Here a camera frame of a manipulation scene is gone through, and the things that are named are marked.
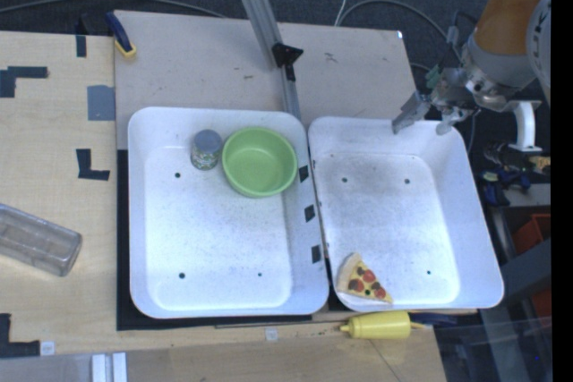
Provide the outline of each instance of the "can lid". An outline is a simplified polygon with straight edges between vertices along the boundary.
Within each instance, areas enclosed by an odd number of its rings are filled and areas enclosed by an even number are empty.
[[[217,153],[223,148],[223,140],[215,131],[204,129],[195,134],[193,145],[202,153]]]

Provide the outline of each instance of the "yellow rolling pin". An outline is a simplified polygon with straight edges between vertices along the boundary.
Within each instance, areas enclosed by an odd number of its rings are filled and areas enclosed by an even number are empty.
[[[340,331],[358,339],[406,339],[413,327],[424,326],[411,323],[405,310],[390,310],[351,317]]]

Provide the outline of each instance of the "toy sink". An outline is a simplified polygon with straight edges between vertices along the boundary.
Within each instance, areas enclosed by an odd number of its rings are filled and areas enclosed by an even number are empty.
[[[223,140],[250,126],[279,132],[297,157],[293,183],[253,199],[223,166],[191,162],[204,129]],[[148,107],[128,126],[130,290],[153,318],[311,314],[326,302],[306,131],[283,112]]]
[[[359,252],[393,304],[346,293],[351,310],[473,309],[503,295],[464,141],[421,121],[322,117],[309,128],[312,171],[333,276]]]

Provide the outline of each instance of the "green bowl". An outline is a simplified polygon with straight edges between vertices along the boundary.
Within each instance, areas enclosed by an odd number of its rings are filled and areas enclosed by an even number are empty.
[[[296,176],[296,153],[278,132],[248,127],[234,132],[221,155],[231,186],[249,198],[264,198],[284,191]]]

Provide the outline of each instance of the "pizza slice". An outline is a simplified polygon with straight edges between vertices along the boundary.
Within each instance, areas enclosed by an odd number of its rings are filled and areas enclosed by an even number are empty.
[[[392,297],[359,253],[350,255],[338,271],[337,290],[368,300],[392,303]]]

